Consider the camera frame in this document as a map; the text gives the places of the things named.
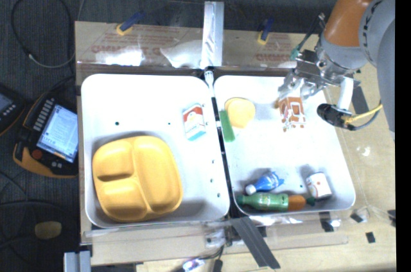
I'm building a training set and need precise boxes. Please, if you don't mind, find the white can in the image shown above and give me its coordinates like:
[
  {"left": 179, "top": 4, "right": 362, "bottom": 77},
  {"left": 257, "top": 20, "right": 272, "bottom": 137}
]
[{"left": 304, "top": 171, "right": 333, "bottom": 201}]

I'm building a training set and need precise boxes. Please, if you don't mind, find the green plastic bottle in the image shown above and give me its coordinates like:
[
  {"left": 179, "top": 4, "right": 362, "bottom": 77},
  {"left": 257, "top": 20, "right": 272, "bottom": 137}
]
[{"left": 236, "top": 192, "right": 290, "bottom": 213}]

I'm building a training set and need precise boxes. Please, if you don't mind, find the red and white carton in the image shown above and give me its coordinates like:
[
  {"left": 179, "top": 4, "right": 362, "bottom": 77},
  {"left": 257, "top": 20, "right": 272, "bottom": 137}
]
[{"left": 182, "top": 103, "right": 207, "bottom": 142}]

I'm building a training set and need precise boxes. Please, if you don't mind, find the green rectangular block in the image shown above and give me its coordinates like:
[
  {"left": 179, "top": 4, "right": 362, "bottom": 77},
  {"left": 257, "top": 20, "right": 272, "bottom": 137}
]
[{"left": 218, "top": 109, "right": 236, "bottom": 143}]

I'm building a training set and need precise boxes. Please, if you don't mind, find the blue plastic bottle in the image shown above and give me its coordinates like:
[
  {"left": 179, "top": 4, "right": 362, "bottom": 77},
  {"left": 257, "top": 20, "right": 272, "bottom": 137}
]
[{"left": 244, "top": 171, "right": 286, "bottom": 196}]

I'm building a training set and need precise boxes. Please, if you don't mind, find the yellow bowl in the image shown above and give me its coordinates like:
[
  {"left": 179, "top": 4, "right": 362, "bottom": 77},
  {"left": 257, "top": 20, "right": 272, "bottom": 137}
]
[{"left": 223, "top": 97, "right": 257, "bottom": 130}]

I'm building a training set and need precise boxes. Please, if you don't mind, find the white plastic tray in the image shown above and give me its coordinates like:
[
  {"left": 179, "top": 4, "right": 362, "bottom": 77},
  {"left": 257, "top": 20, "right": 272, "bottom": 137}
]
[
  {"left": 80, "top": 72, "right": 231, "bottom": 230},
  {"left": 213, "top": 74, "right": 357, "bottom": 217}
]

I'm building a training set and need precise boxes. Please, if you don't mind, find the black cylinder on white bracket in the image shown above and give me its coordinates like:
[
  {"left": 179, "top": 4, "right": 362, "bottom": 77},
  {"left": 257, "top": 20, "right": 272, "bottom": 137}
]
[{"left": 316, "top": 78, "right": 354, "bottom": 130}]

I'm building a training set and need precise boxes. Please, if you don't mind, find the brown cardboard board red print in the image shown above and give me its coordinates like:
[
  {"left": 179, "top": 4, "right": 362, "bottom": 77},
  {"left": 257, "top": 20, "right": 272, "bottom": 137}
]
[{"left": 74, "top": 20, "right": 371, "bottom": 266}]

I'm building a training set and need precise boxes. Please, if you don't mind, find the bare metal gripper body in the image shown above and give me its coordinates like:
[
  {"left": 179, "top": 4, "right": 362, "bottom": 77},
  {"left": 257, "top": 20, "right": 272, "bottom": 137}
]
[{"left": 290, "top": 48, "right": 361, "bottom": 92}]

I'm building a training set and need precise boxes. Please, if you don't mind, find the orange carrot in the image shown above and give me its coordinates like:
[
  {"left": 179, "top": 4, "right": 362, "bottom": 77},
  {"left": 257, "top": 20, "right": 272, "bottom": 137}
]
[{"left": 286, "top": 194, "right": 317, "bottom": 212}]

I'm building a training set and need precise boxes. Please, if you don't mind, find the orange and white carton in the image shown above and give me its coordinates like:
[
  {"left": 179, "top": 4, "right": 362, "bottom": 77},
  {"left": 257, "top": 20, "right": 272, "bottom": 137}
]
[{"left": 277, "top": 96, "right": 306, "bottom": 133}]

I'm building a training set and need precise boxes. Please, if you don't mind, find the yellow divided plate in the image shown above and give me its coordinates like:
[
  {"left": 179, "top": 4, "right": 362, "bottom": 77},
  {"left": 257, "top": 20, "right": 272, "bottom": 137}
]
[{"left": 91, "top": 135, "right": 184, "bottom": 223}]

